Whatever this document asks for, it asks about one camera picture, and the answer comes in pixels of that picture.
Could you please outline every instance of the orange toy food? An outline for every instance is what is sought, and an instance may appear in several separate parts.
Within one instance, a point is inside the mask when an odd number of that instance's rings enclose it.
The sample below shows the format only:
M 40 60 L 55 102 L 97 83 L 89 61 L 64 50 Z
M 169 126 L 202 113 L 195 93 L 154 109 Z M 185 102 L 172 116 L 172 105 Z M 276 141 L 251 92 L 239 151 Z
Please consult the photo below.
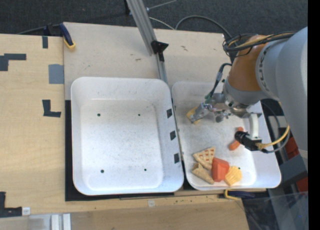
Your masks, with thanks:
M 244 128 L 242 127 L 238 127 L 236 129 L 237 132 L 243 132 L 244 131 Z M 230 145 L 229 145 L 229 150 L 230 151 L 233 151 L 233 150 L 236 150 L 238 148 L 238 146 L 240 146 L 240 143 L 239 141 L 235 140 L 234 142 L 232 142 Z
M 227 161 L 213 158 L 212 160 L 212 178 L 215 182 L 220 182 L 221 180 L 225 180 L 226 174 L 229 171 L 230 165 Z

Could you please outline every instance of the metal bracket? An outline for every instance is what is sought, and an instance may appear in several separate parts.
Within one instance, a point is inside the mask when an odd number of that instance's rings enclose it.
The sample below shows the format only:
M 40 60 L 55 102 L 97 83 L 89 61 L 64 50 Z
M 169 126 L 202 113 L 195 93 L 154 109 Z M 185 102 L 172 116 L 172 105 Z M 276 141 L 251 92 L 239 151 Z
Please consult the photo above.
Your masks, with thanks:
M 71 230 L 70 213 L 51 215 L 50 230 Z
M 259 115 L 257 113 L 251 113 L 249 116 L 250 134 L 251 140 L 260 140 L 259 138 Z
M 169 46 L 169 44 L 164 43 L 164 42 L 160 42 L 160 41 L 152 41 L 151 42 L 151 47 L 153 49 L 154 54 L 158 54 L 160 57 L 160 61 L 161 62 L 165 62 L 165 58 L 164 58 L 164 50 Z

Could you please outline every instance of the red object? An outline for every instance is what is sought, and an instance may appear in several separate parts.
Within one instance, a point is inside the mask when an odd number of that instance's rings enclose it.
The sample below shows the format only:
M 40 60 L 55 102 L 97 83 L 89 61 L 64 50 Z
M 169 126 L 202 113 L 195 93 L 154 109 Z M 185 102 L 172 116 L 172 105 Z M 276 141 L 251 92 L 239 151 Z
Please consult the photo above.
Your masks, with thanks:
M 213 158 L 212 160 L 212 178 L 215 182 L 220 182 L 226 178 L 226 174 L 230 168 L 229 162 L 219 159 Z
M 285 151 L 288 155 L 288 159 L 295 157 L 299 154 L 298 146 L 296 140 L 291 137 L 289 138 L 288 142 L 285 145 Z M 308 177 L 300 179 L 296 182 L 296 186 L 298 187 L 300 192 L 307 192 L 308 191 Z
M 243 132 L 244 128 L 238 127 L 238 128 L 236 128 L 236 131 L 237 132 Z M 236 150 L 239 146 L 240 146 L 240 143 L 237 140 L 235 140 L 229 145 L 229 150 L 230 151 Z
M 238 146 L 240 146 L 240 143 L 237 140 L 235 140 L 229 145 L 229 150 L 230 151 L 236 150 Z

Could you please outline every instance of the black tape mark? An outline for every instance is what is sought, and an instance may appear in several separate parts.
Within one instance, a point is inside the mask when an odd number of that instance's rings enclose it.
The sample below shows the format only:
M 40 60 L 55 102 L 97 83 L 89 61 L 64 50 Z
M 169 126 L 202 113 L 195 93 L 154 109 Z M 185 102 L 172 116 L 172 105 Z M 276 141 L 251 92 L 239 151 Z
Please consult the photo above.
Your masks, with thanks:
M 172 116 L 172 109 L 171 108 L 166 111 L 166 116 L 168 118 L 170 118 Z
M 27 60 L 27 54 L 5 53 L 4 57 L 8 60 Z
M 27 55 L 5 53 L 3 56 L 0 56 L 0 71 L 8 71 L 9 60 L 27 60 Z
M 6 192 L 0 191 L 0 218 L 11 218 L 22 216 L 22 207 L 6 208 Z
M 178 153 L 175 153 L 175 154 L 174 154 L 174 163 L 176 164 L 176 163 L 178 163 L 178 162 L 180 162 L 180 157 L 179 157 L 179 154 L 178 154 Z
M 173 140 L 176 137 L 176 132 L 172 131 L 170 132 L 170 139 Z
M 64 66 L 60 64 L 50 64 L 49 66 L 49 84 L 64 84 Z
M 43 110 L 44 110 L 43 116 L 58 117 L 58 118 L 61 116 L 61 112 L 51 112 L 50 99 L 43 99 L 42 104 L 43 104 Z
M 48 37 L 47 36 L 42 36 L 42 48 L 48 49 Z
M 0 56 L 0 71 L 8 71 L 9 61 L 5 56 Z

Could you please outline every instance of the black clamp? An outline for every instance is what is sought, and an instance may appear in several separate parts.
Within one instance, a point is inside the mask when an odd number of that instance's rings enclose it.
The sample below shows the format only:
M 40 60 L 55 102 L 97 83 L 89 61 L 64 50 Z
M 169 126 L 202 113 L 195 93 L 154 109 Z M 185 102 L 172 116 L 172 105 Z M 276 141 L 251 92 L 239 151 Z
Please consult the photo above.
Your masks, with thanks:
M 6 208 L 5 199 L 6 199 L 6 192 L 0 192 L 0 218 L 22 216 L 22 207 Z
M 159 60 L 165 62 L 164 50 L 169 46 L 169 44 L 154 40 L 151 42 L 151 47 L 155 54 L 159 55 Z

